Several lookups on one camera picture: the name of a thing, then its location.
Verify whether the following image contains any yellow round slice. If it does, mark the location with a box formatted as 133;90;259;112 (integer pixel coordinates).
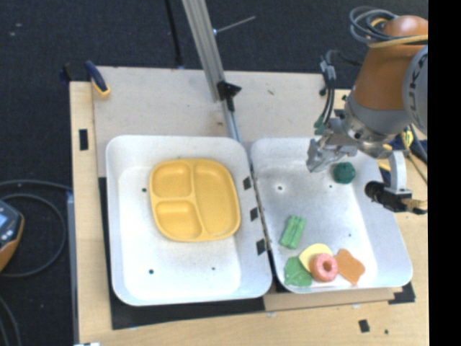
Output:
298;243;334;273

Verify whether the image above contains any white plastic tray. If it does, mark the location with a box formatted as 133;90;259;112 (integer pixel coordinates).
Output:
105;134;274;307
249;137;414;295

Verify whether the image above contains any orange toast slice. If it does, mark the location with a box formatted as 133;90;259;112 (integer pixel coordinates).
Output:
334;248;366;285

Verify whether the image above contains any dark green broccoli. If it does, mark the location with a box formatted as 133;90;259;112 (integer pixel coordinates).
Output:
333;161;357;185

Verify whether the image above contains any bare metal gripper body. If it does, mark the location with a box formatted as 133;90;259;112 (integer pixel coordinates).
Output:
322;117;394;160

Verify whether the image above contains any yellow divided plate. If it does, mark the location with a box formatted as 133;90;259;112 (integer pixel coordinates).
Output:
148;158;242;244

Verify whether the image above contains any green lettuce leaf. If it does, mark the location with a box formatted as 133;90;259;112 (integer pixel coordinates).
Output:
283;256;313;288

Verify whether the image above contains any pale wood board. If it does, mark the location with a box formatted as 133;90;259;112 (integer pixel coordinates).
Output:
91;66;397;312

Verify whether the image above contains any green ribbed toy vegetable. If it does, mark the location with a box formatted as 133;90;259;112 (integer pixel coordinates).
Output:
279;215;307;250

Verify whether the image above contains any pink doughnut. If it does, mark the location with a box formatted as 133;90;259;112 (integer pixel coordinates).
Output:
308;253;339;283

